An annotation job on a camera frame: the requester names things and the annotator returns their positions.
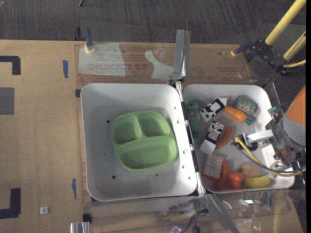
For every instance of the green divided plate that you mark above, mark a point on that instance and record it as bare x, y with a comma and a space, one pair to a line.
145, 149

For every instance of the black cylinder on white bracket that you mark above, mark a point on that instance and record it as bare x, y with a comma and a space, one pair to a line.
260, 136

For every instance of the orange bell pepper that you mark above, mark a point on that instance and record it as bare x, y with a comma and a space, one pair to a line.
236, 180

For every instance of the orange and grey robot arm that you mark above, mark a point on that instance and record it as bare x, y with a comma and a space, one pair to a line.
296, 110

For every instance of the small can green red label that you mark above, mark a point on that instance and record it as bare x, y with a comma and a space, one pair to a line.
246, 105

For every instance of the white plastic tray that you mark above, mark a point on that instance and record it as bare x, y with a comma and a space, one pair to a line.
252, 152
102, 139

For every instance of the white packet orange print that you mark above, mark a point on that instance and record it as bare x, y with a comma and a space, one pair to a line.
212, 166

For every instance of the orange sausage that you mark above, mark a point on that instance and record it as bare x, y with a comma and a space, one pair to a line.
225, 137

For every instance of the brown cardboard board red print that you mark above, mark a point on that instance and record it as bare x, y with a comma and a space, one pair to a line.
155, 64

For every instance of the green clear plastic bottle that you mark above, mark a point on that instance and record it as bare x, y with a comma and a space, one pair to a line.
194, 115

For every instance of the black and white cow carton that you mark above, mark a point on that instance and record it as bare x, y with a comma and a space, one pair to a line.
212, 109
213, 135

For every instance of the yellow banana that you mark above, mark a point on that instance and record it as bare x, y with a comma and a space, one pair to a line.
257, 182

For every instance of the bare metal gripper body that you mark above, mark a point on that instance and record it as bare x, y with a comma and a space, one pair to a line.
288, 155

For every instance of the beige bread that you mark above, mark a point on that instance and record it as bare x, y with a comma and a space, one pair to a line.
250, 169

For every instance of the small white square piece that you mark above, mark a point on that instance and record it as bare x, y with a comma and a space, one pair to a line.
44, 210

